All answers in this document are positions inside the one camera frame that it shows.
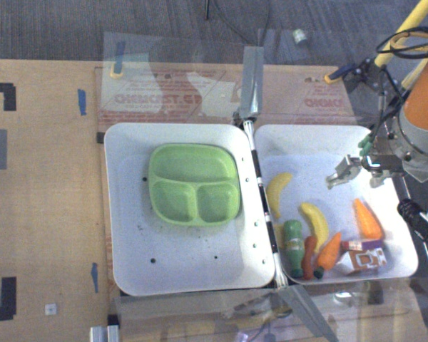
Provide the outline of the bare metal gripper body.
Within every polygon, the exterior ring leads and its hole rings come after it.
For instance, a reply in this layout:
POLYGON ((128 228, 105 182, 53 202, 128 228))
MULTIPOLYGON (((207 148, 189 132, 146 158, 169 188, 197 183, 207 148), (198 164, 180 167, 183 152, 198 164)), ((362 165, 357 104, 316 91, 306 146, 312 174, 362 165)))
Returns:
POLYGON ((401 133, 389 133, 362 140, 362 163, 381 177, 408 174, 418 182, 428 180, 428 152, 409 142, 401 133))

